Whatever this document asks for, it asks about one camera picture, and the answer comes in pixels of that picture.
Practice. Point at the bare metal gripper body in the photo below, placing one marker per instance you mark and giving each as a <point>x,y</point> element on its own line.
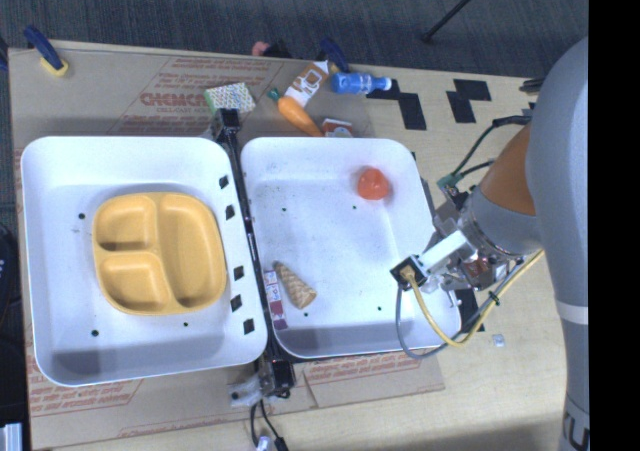
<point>481,266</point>

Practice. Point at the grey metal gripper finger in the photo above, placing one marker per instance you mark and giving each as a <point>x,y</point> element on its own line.
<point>431,285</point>
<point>455,298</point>

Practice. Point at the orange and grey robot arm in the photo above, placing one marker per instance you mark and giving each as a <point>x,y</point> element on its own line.
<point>560,149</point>

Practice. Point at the white plastic tray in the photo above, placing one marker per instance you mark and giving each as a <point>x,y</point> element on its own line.
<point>65,239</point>
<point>330,249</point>

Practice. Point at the orange round toy fruit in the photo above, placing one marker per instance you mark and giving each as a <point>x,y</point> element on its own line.
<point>373,184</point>

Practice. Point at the tan waffle cone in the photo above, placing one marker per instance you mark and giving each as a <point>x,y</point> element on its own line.
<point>297,286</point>

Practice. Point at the white and maroon packet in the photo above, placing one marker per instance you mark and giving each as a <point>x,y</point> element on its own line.
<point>275,299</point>

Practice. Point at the red and white carton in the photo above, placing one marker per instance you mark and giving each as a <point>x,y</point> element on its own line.
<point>337,128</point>

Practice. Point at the thin black rod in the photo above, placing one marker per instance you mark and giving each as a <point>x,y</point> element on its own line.
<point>248,234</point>

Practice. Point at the blue plastic bottle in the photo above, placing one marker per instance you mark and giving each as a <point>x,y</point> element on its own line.
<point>355,83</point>

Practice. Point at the orange carrot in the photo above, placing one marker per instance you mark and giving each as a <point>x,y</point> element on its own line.
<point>297,115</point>

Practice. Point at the orange and white bottle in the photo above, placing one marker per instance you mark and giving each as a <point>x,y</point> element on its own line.
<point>307,84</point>

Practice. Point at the yellow divided plate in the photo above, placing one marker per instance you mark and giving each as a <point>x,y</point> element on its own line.
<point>160,259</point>

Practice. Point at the green and white box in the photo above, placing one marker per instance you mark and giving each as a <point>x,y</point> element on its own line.
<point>230,97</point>

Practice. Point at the pink toy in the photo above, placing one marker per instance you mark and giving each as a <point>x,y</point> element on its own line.
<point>260,48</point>

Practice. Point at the brown cardboard board red print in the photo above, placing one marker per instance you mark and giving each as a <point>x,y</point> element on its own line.
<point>125,99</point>

